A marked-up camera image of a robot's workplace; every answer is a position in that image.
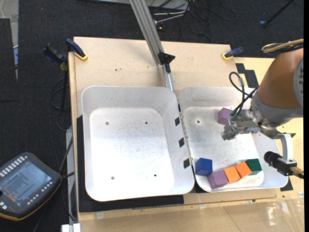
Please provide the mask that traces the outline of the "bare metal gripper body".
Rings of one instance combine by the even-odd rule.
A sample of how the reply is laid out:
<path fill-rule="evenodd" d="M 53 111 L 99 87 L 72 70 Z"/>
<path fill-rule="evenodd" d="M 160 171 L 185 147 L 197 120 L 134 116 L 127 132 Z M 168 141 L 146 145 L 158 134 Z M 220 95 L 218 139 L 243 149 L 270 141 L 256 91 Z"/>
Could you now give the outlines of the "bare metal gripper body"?
<path fill-rule="evenodd" d="M 235 114 L 230 118 L 232 127 L 238 128 L 238 134 L 258 133 L 258 125 L 253 122 L 248 109 L 243 109 L 239 114 Z"/>

